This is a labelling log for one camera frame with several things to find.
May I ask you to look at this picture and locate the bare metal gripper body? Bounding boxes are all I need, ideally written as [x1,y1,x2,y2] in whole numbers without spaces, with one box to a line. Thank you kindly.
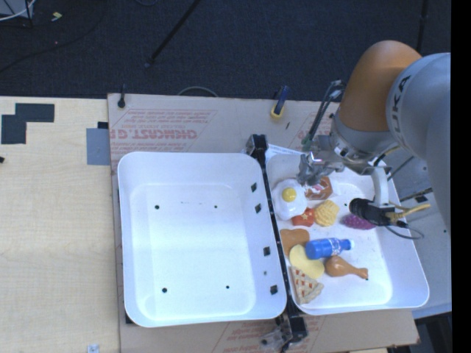
[300,135,373,177]

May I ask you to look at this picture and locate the yellow oval toy food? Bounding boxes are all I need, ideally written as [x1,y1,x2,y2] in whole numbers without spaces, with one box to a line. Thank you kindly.
[288,243,326,280]

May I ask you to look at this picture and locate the black cylinder on white bracket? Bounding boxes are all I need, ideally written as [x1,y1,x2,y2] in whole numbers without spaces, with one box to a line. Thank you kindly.
[348,165,397,228]

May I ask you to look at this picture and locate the white plastic tray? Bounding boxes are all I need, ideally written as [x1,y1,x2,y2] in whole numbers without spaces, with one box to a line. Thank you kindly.
[116,151,288,329]
[265,148,431,316]

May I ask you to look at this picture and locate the brown chicken drumstick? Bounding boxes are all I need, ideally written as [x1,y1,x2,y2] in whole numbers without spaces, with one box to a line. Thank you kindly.
[324,254,370,281]

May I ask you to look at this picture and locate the blue bottle with white cap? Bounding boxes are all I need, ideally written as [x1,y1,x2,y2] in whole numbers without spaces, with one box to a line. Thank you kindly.
[304,237,356,261]

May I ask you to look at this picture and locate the yellow ridged toy food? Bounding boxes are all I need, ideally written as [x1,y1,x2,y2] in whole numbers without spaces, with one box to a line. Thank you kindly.
[313,199,341,228]

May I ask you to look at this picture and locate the brown cardboard board red print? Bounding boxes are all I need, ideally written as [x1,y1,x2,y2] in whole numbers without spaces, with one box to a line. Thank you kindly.
[106,93,421,353]

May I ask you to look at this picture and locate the tan and red pie slice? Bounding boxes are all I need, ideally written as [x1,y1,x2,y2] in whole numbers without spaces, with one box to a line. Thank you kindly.
[290,265,325,306]

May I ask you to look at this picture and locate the red cube with yellow star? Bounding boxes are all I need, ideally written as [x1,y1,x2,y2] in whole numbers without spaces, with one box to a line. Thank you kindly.
[291,207,317,229]

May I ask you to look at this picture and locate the white and yellow fried egg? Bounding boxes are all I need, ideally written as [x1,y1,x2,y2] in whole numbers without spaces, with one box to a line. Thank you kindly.
[271,178,308,222]

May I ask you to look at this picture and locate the brown toast slice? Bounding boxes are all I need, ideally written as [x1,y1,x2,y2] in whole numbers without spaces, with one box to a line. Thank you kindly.
[280,227,311,257]

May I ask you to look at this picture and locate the thin black rod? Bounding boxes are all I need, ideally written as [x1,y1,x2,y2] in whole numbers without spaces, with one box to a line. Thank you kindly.
[256,149,301,325]

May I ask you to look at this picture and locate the purple grapes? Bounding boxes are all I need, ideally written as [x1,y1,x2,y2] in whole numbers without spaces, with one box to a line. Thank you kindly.
[341,213,377,232]

